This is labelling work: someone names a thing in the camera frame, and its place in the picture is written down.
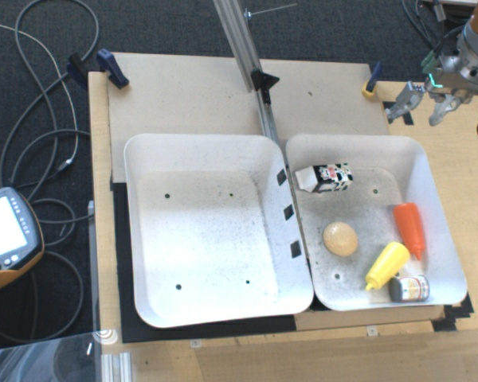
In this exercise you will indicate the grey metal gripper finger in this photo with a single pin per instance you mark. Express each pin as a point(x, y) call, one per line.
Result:
point(446, 106)
point(407, 100)

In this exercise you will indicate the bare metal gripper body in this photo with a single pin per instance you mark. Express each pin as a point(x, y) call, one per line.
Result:
point(460, 76)

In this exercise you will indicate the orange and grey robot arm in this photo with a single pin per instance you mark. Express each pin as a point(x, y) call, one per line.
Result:
point(477, 34)

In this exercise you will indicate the cow print milk carton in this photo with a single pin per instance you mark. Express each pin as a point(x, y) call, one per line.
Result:
point(328, 177)

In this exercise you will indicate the white plastic tray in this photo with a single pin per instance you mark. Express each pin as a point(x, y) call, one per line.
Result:
point(207, 237)
point(382, 221)

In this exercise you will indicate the orange squeeze bottle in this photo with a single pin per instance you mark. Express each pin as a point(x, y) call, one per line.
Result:
point(409, 225)

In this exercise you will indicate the beige bread roll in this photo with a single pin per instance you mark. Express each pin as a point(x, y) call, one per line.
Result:
point(340, 239)

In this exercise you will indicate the yellow squeeze bottle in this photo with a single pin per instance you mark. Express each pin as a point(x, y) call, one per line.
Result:
point(388, 265)

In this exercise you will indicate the small grey can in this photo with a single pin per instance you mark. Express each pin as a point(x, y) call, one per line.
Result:
point(410, 289)

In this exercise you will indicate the pale wood board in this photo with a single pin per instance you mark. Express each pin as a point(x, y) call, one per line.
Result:
point(191, 102)

